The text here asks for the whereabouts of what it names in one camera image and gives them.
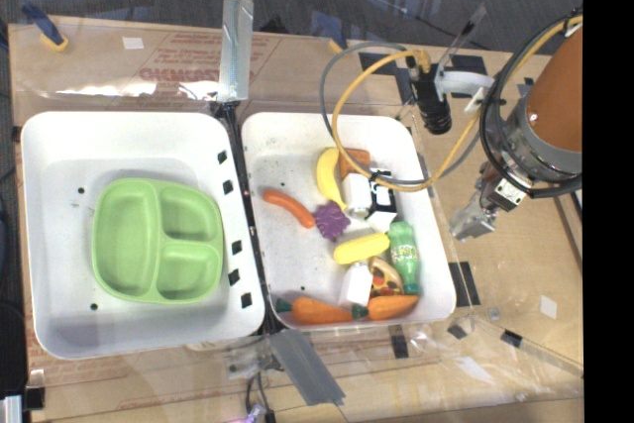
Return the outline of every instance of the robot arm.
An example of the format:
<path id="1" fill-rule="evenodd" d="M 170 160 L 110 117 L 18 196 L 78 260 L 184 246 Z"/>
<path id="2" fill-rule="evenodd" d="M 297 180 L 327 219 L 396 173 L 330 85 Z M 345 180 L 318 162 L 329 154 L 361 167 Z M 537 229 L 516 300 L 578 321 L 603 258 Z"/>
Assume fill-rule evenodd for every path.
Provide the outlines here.
<path id="1" fill-rule="evenodd" d="M 450 221 L 458 240 L 494 231 L 498 212 L 513 210 L 527 195 L 554 197 L 581 188 L 581 22 L 579 15 L 546 28 L 509 61 L 489 89 L 480 117 L 488 161 L 480 168 L 470 203 Z M 575 30 L 503 120 L 501 91 L 514 71 L 552 35 L 573 24 L 578 24 Z M 539 183 L 546 187 L 537 188 Z"/>

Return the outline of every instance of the green plate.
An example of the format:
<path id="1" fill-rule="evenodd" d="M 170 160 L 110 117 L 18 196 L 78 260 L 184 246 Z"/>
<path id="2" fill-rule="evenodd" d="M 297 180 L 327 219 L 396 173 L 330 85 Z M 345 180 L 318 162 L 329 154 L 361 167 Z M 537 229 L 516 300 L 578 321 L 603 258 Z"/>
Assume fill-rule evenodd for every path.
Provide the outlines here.
<path id="1" fill-rule="evenodd" d="M 192 303 L 220 281 L 222 218 L 203 192 L 150 178 L 122 178 L 97 203 L 92 267 L 101 286 L 127 300 Z"/>

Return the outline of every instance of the white tray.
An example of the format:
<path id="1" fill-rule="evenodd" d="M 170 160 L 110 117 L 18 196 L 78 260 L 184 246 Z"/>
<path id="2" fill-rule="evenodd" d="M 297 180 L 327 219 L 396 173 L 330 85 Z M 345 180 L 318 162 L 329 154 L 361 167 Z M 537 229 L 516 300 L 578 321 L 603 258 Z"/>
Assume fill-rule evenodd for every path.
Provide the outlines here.
<path id="1" fill-rule="evenodd" d="M 423 177 L 411 135 L 399 122 L 387 117 L 342 115 L 339 133 L 347 148 L 369 151 L 372 164 L 390 169 L 394 177 Z M 264 274 L 273 305 L 278 297 L 292 302 L 301 294 L 336 305 L 347 269 L 333 260 L 336 244 L 324 239 L 316 227 L 305 229 L 287 211 L 262 200 L 264 190 L 276 188 L 298 199 L 311 212 L 326 204 L 317 188 L 315 167 L 322 151 L 335 144 L 321 115 L 258 113 L 247 119 L 242 137 Z M 417 306 L 405 318 L 381 323 L 447 318 L 456 306 L 456 290 L 429 195 L 426 190 L 395 194 L 400 219 L 414 229 L 421 258 L 419 285 L 423 292 Z M 369 229 L 363 220 L 351 220 L 353 223 L 338 241 Z M 289 312 L 280 312 L 277 318 L 289 328 L 324 328 L 301 325 Z M 376 323 L 354 322 L 334 328 L 357 326 L 376 326 Z"/>
<path id="2" fill-rule="evenodd" d="M 198 113 L 42 113 L 23 129 L 22 156 L 35 332 L 49 353 L 96 357 L 258 329 L 264 298 L 229 138 L 218 121 Z M 97 199 L 110 182 L 131 176 L 191 185 L 218 203 L 224 267 L 206 299 L 131 302 L 97 282 L 90 253 Z"/>

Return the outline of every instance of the purple object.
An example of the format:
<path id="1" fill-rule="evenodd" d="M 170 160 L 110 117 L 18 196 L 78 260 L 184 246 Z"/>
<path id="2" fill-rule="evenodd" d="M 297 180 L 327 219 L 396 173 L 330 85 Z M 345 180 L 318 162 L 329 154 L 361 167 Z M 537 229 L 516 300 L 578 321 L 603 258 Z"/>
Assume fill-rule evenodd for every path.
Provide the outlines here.
<path id="1" fill-rule="evenodd" d="M 313 217 L 315 217 L 315 222 L 322 236 L 332 242 L 341 236 L 350 225 L 350 219 L 344 215 L 344 212 L 334 201 L 317 208 Z"/>

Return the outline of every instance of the green bottle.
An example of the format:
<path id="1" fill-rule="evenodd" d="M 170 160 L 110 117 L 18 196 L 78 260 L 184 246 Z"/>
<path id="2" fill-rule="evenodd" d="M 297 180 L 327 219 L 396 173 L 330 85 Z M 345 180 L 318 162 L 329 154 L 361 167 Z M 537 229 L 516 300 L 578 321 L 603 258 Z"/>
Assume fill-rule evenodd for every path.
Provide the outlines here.
<path id="1" fill-rule="evenodd" d="M 403 292 L 418 294 L 418 251 L 412 227 L 403 221 L 392 222 L 387 237 L 392 265 L 403 279 Z"/>

